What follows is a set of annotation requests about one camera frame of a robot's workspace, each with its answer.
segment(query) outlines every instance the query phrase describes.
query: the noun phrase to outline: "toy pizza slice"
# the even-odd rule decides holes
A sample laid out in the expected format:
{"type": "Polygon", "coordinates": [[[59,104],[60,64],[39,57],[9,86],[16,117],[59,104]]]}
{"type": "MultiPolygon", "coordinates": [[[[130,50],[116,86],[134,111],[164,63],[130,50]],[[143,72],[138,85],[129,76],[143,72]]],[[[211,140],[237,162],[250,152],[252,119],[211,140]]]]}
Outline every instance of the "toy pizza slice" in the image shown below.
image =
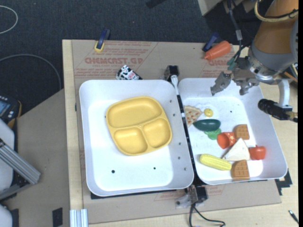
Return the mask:
{"type": "Polygon", "coordinates": [[[232,148],[222,157],[228,161],[249,160],[250,151],[242,138],[239,138],[232,148]]]}
{"type": "Polygon", "coordinates": [[[189,105],[184,106],[184,112],[185,112],[186,123],[188,127],[192,125],[193,122],[195,122],[202,114],[202,111],[199,108],[189,105]]]}

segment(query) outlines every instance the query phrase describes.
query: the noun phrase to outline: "white cable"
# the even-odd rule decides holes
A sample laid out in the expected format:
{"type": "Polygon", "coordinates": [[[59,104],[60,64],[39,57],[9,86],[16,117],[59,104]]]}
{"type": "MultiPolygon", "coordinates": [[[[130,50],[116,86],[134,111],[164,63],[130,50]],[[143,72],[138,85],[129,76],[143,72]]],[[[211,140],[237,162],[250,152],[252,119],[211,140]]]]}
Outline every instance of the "white cable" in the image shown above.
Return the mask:
{"type": "Polygon", "coordinates": [[[6,7],[6,6],[0,5],[0,8],[8,9],[8,10],[12,11],[12,12],[16,15],[16,22],[15,22],[15,24],[14,24],[12,27],[10,27],[9,29],[0,32],[0,34],[4,34],[4,33],[8,32],[8,31],[12,30],[12,29],[16,26],[16,24],[17,24],[17,22],[18,22],[18,14],[17,14],[13,9],[11,9],[11,8],[9,8],[9,7],[6,7]]]}

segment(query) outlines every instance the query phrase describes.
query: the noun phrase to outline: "black device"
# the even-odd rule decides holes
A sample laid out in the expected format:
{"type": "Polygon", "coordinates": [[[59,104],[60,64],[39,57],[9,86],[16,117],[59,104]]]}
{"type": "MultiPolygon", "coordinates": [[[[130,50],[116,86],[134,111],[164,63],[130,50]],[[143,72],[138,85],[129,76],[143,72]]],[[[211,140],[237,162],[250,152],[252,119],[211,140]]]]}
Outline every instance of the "black device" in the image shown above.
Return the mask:
{"type": "Polygon", "coordinates": [[[12,128],[14,121],[21,114],[21,103],[11,96],[0,92],[0,118],[12,128]]]}
{"type": "Polygon", "coordinates": [[[166,67],[165,69],[165,72],[164,72],[164,80],[168,81],[168,82],[171,82],[171,79],[170,77],[172,75],[176,75],[178,76],[180,73],[179,73],[179,67],[176,66],[176,65],[169,65],[166,67]]]}

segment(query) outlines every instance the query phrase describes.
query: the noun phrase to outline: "black cable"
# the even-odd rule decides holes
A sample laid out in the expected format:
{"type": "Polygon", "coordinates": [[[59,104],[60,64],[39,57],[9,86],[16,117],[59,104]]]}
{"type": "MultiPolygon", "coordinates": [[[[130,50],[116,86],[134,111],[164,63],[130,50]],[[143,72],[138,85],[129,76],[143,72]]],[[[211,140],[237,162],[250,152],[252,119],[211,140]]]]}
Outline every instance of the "black cable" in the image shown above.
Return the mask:
{"type": "Polygon", "coordinates": [[[241,18],[237,9],[235,10],[234,14],[235,14],[236,23],[239,24],[241,30],[243,30],[251,40],[253,40],[255,38],[255,35],[251,31],[248,31],[244,23],[260,23],[261,21],[257,17],[241,18]]]}
{"type": "MultiPolygon", "coordinates": [[[[259,14],[260,14],[260,10],[259,10],[260,9],[260,3],[263,2],[263,1],[264,0],[262,0],[262,1],[258,0],[257,1],[257,10],[258,10],[259,14]]],[[[290,13],[285,13],[285,14],[278,15],[278,16],[263,16],[263,17],[265,17],[265,18],[282,18],[282,17],[288,16],[288,17],[292,18],[291,15],[294,14],[295,12],[298,12],[298,11],[299,11],[298,9],[293,9],[293,11],[291,11],[290,13]]]]}
{"type": "MultiPolygon", "coordinates": [[[[242,47],[242,35],[241,34],[238,34],[238,33],[241,33],[241,30],[233,16],[233,13],[232,13],[232,3],[234,4],[234,6],[236,6],[236,4],[234,3],[233,0],[227,0],[227,6],[228,6],[228,9],[229,9],[229,15],[231,17],[231,20],[232,20],[232,23],[236,29],[236,36],[237,36],[237,39],[238,39],[238,42],[239,42],[239,50],[241,49],[242,47]]],[[[235,62],[239,59],[240,57],[240,54],[237,55],[236,59],[235,59],[235,62]]]]}
{"type": "Polygon", "coordinates": [[[236,56],[240,56],[241,51],[242,51],[245,47],[250,46],[251,43],[252,43],[252,41],[249,41],[249,42],[247,42],[246,44],[244,44],[244,45],[235,53],[235,55],[234,55],[233,57],[235,58],[236,56]]]}
{"type": "Polygon", "coordinates": [[[221,220],[213,220],[213,219],[208,219],[208,218],[205,218],[197,209],[196,209],[196,204],[192,204],[190,206],[190,211],[189,211],[189,226],[190,227],[193,227],[192,223],[191,223],[191,218],[192,218],[192,215],[193,215],[193,211],[196,211],[198,213],[198,215],[200,215],[203,219],[207,220],[207,221],[210,221],[210,222],[216,222],[216,223],[221,223],[220,227],[223,227],[225,226],[225,222],[221,221],[221,220]]]}

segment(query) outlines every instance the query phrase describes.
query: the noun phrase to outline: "red tomato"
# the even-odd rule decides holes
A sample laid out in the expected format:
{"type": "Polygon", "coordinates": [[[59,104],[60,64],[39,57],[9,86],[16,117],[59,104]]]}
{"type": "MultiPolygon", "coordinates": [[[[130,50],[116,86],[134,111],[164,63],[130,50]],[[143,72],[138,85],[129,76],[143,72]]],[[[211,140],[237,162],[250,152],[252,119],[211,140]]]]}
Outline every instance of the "red tomato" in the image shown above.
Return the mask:
{"type": "Polygon", "coordinates": [[[263,160],[266,154],[266,148],[264,146],[250,147],[250,158],[252,160],[263,160]]]}

